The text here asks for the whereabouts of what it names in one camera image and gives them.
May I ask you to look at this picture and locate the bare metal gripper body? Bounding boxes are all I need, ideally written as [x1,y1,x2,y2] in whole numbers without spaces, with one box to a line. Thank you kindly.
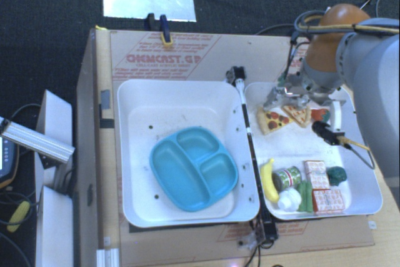
[279,72,338,106]

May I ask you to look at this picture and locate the toy pizza slice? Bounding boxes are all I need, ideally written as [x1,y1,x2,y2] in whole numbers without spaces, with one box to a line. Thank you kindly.
[256,105,295,136]
[281,104,313,129]

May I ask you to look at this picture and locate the red toy strawberry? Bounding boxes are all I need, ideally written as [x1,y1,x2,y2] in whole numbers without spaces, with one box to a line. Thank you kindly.
[311,108,331,124]

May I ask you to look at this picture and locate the thin black and white rod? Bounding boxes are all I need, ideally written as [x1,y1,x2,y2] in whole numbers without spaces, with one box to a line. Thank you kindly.
[236,78,272,224]

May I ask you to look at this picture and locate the white plastic tray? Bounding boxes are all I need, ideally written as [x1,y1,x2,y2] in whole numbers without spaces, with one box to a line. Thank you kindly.
[243,81,384,221]
[116,78,261,228]

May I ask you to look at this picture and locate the red and white carton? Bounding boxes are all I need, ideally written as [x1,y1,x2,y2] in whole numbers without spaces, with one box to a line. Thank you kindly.
[311,188,347,214]
[303,159,331,191]

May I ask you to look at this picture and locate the green and white can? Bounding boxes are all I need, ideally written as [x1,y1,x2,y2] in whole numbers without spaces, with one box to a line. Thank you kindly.
[272,165,303,192]

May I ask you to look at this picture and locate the yellow banana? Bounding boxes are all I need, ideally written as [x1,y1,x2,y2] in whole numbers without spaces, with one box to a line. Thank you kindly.
[259,158,281,204]

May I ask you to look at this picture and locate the green broccoli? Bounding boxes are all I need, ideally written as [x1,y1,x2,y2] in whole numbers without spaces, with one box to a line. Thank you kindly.
[326,166,348,187]

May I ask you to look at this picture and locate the green toy beans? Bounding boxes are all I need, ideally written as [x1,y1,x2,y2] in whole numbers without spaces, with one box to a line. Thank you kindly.
[296,180,314,214]

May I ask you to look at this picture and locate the white plastic bottle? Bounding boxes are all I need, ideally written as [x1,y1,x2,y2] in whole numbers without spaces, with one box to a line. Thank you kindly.
[277,187,303,213]

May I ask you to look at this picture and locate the brown cardboard board red print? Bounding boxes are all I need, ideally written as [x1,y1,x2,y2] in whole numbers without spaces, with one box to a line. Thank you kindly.
[109,30,376,262]

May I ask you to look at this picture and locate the blue divided plate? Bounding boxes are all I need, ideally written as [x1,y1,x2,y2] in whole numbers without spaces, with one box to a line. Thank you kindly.
[149,126,239,213]

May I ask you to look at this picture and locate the black block with thin wires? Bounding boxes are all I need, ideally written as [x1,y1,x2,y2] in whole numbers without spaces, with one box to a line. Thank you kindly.
[226,66,248,86]
[249,218,279,248]

